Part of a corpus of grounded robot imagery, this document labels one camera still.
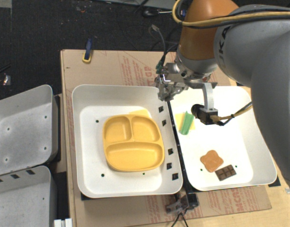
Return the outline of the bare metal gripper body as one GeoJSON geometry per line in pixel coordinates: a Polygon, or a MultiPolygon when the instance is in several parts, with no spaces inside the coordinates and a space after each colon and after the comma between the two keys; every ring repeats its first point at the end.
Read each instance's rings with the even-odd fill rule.
{"type": "Polygon", "coordinates": [[[181,75],[183,71],[180,70],[178,64],[168,62],[163,65],[159,62],[155,69],[157,74],[155,87],[160,92],[182,92],[189,88],[185,84],[184,77],[181,75]]]}

